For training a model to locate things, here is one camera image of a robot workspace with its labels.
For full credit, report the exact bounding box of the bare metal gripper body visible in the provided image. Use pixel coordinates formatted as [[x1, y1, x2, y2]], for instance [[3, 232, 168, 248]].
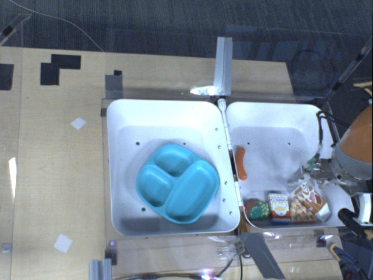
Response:
[[309, 158, 361, 188]]

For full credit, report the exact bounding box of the white and brown carton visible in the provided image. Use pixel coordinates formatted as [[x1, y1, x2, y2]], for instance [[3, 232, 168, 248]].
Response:
[[292, 181, 332, 222]]

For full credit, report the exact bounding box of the yellow and orange small carton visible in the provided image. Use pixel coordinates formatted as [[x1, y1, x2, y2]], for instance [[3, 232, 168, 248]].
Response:
[[267, 192, 292, 225]]

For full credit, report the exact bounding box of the tan toy waffle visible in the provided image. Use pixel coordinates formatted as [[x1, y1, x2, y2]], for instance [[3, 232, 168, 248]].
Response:
[[290, 198, 318, 224]]

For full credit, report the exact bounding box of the white plastic tray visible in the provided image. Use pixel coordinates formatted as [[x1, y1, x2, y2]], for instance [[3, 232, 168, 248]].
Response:
[[225, 101, 356, 230], [105, 98, 241, 237]]

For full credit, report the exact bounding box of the green and orange toy vegetable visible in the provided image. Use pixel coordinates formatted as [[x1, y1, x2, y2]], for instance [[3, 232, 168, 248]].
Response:
[[244, 198, 270, 221]]

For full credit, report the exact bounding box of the orange toy sausage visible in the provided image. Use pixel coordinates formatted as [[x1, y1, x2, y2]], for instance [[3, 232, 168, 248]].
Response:
[[235, 146, 248, 181]]

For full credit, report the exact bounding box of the blue divided plate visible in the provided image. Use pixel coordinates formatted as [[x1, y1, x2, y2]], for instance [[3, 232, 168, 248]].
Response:
[[135, 143, 220, 225]]

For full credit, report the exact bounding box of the black cylinder on white bracket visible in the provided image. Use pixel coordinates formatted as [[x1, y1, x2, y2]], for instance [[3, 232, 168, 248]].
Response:
[[337, 192, 373, 233]]

